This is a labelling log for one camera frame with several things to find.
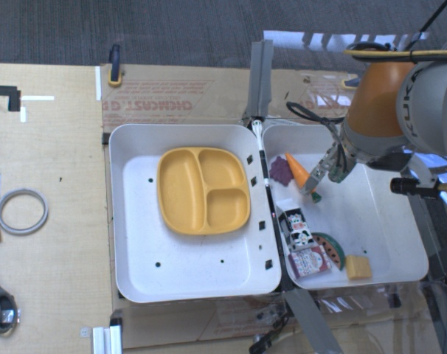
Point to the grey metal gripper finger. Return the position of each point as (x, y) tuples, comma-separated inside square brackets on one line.
[(314, 179)]

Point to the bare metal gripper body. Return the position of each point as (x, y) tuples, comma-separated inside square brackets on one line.
[(338, 162)]

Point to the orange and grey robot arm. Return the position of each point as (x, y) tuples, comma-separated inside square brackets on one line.
[(382, 98)]

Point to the orange carrot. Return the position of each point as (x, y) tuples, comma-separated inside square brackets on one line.
[(297, 168)]

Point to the purple grapes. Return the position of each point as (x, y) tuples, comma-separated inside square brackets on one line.
[(280, 170)]

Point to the black and white milk carton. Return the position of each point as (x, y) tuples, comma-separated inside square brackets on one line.
[(296, 229)]

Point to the thin black and white rod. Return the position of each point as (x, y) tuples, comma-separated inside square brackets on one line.
[(262, 157)]

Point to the green and red watermelon slice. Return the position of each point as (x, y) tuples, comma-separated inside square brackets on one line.
[(334, 249)]

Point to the white plastic tray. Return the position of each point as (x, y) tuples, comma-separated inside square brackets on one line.
[(374, 227), (194, 264)]

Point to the pink carton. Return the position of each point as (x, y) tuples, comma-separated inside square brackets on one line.
[(309, 262)]

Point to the yellow cheese block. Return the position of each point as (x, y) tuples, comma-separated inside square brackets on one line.
[(358, 267)]

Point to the yellow divided plate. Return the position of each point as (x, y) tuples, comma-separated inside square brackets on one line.
[(183, 190)]

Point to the brown cardboard board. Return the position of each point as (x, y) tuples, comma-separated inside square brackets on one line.
[(164, 98)]

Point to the grey and black scissors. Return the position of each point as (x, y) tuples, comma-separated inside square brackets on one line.
[(0, 304)]

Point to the black cylinder on white bracket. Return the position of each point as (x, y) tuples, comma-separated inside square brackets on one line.
[(411, 186)]

